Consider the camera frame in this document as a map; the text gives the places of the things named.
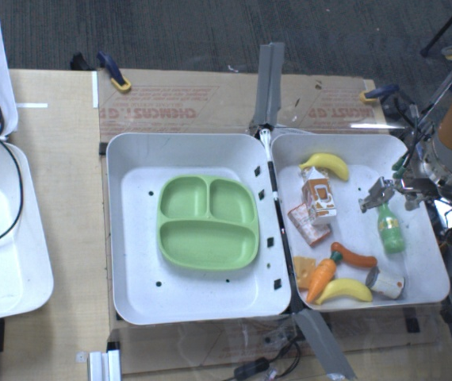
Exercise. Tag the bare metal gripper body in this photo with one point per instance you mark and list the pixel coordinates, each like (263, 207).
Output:
(434, 181)

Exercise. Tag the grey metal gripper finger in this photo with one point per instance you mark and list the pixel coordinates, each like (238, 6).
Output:
(413, 202)
(376, 195)

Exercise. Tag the green bottle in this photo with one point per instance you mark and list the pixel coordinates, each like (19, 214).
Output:
(391, 232)

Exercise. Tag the white plastic tray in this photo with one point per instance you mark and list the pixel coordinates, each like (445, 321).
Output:
(361, 228)
(139, 284)

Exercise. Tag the white and orange carton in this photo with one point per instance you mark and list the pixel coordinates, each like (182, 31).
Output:
(320, 197)

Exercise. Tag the yellow banana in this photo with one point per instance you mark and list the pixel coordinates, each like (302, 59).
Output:
(329, 163)
(347, 289)

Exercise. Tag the orange sausage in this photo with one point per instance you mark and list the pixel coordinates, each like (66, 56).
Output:
(355, 258)

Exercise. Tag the red and white packet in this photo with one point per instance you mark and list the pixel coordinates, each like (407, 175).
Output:
(307, 228)

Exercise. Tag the white and orange can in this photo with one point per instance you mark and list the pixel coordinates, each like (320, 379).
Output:
(386, 283)

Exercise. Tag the orange carrot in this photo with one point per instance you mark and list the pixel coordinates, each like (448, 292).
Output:
(322, 278)

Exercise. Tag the yellow cheese wedge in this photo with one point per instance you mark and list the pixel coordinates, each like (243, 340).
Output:
(303, 270)

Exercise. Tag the green divided plate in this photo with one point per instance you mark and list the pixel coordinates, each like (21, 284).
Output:
(206, 240)

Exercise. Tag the brown cardboard board red print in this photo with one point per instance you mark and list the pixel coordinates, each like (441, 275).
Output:
(210, 105)

